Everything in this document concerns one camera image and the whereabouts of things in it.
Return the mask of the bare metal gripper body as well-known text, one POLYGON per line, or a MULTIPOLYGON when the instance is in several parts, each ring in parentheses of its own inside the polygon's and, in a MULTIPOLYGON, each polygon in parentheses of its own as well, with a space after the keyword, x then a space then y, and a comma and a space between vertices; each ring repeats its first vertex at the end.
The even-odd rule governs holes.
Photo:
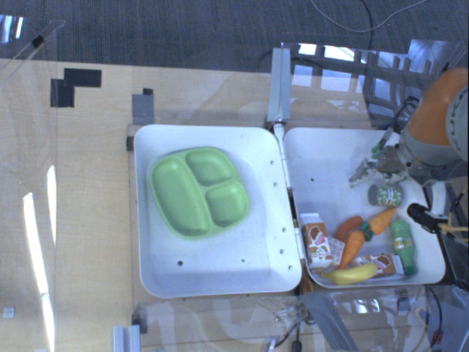
POLYGON ((404 181, 410 178, 408 161, 411 159, 405 146, 386 145, 377 157, 375 169, 388 181, 404 181))

